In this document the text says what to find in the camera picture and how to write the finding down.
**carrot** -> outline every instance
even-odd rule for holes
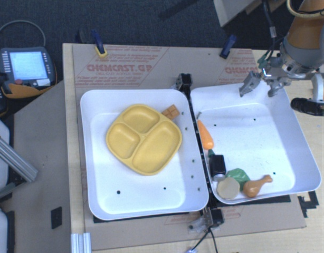
[[[197,120],[197,126],[198,126],[199,135],[201,136],[201,142],[203,148],[206,150],[213,149],[214,140],[201,120]]]

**white tray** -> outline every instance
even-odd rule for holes
[[[269,174],[273,182],[266,183],[255,198],[240,192],[226,200],[216,192],[217,182],[211,181],[215,197],[234,205],[317,189],[321,175],[285,90],[269,98],[269,87],[261,82],[241,98],[241,86],[194,89],[194,113],[200,113],[199,119],[214,139],[213,151],[224,156],[227,171],[240,168],[251,180]]]
[[[143,176],[121,163],[106,145],[106,133],[127,107],[146,104],[163,111],[172,104],[182,144],[158,174]],[[203,164],[185,95],[165,90],[91,90],[80,102],[87,164],[88,202],[102,220],[199,211],[208,202]]]

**cardboard sheet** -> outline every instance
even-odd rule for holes
[[[241,83],[257,71],[252,50],[231,49],[227,59],[219,48],[105,45],[108,55],[99,58],[92,44],[73,45],[77,110],[82,95],[94,89],[174,88],[181,73],[192,75],[192,89]],[[81,178],[85,231],[91,233],[92,249],[139,246],[197,239],[188,225],[199,212],[145,217],[112,222],[94,222],[88,207],[81,113],[78,111]],[[229,236],[244,233],[305,227],[297,196],[291,202],[223,207],[225,222],[214,233]]]

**blue clamp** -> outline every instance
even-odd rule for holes
[[[224,43],[223,49],[220,53],[220,57],[227,59],[227,57],[230,53],[230,49],[235,44],[236,40],[237,40],[237,37],[235,35],[231,35],[228,38],[228,40]]]
[[[101,37],[100,37],[100,35],[98,34],[98,32],[95,29],[92,30],[92,36],[94,38],[94,42],[95,42],[95,45],[96,45],[95,50],[96,50],[98,56],[100,58],[106,57],[107,54],[108,54],[107,50],[104,48]]]

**round beige object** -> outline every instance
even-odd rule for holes
[[[231,200],[236,198],[240,191],[240,184],[232,177],[227,177],[217,185],[217,193],[223,199]]]

